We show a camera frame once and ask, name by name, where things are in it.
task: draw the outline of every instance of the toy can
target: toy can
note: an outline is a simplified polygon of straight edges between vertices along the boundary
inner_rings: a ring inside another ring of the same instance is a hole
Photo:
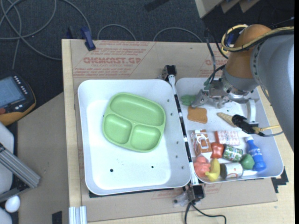
[[[223,179],[242,177],[243,167],[239,162],[222,163],[220,164],[220,176]]]
[[[231,145],[224,145],[224,151],[222,157],[232,162],[239,162],[242,159],[243,150],[233,147]]]

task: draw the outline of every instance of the green toy piece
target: green toy piece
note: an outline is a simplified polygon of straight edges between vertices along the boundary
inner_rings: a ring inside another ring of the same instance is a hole
[[[241,161],[240,161],[243,169],[245,170],[252,170],[255,162],[250,154],[244,154]]]
[[[190,106],[192,101],[194,101],[196,98],[196,95],[184,95],[181,97],[181,101],[183,105]]]

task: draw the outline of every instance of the cardboard base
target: cardboard base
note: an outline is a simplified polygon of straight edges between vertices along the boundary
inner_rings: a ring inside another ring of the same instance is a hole
[[[88,222],[184,212],[186,209],[173,202],[183,192],[182,188],[90,198],[84,182],[81,185]],[[277,201],[270,178],[204,184],[204,192],[206,196],[196,205],[200,210]]]
[[[71,41],[81,195],[82,205],[87,208],[88,222],[185,211],[185,207],[178,207],[173,203],[173,199],[182,193],[182,188],[90,197],[85,184],[77,91],[79,85],[88,79],[157,78],[168,64],[176,65],[177,80],[182,77],[208,77],[213,68],[206,44],[182,46],[181,43],[170,42],[95,41],[95,45],[97,49],[87,53],[84,41]],[[134,56],[129,52],[131,50],[135,52]],[[215,44],[213,52],[219,59],[217,66],[222,65],[225,61],[221,60]],[[204,191],[206,197],[198,204],[202,210],[277,201],[270,178],[206,184]]]

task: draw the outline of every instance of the open white case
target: open white case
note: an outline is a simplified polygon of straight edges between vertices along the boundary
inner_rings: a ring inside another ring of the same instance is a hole
[[[205,78],[182,78],[177,81],[178,97],[196,95],[203,89]],[[116,146],[104,137],[101,129],[103,114],[110,98],[120,92],[139,95],[159,103],[166,113],[163,137],[156,149],[140,153]],[[256,101],[256,117],[261,127],[269,126],[258,91],[250,94]],[[202,107],[207,109],[208,122],[202,124],[187,118],[187,106],[180,102],[185,130],[189,143],[186,150],[185,139],[178,115],[178,108],[170,84],[160,79],[143,80],[86,80],[78,88],[80,120],[82,127],[85,182],[88,189],[100,196],[137,191],[171,189],[183,187],[192,177],[198,178],[190,168],[188,151],[192,159],[195,153],[190,134],[193,130],[206,129],[210,142],[215,141],[214,132],[236,130],[239,132],[240,146],[245,148],[244,137],[248,136],[240,128],[232,127],[217,116],[218,112],[247,117],[247,106],[235,102],[226,103],[218,109],[208,101]],[[263,172],[245,171],[240,178],[219,179],[216,182],[257,179],[279,176],[283,171],[282,159],[274,137],[254,135],[267,164]],[[220,163],[228,162],[219,159]],[[211,183],[208,179],[198,178]]]

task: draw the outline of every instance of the white ball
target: white ball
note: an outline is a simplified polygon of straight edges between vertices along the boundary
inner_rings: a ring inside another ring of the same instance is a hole
[[[19,209],[20,204],[19,196],[13,196],[5,202],[5,210],[10,213],[16,212]]]

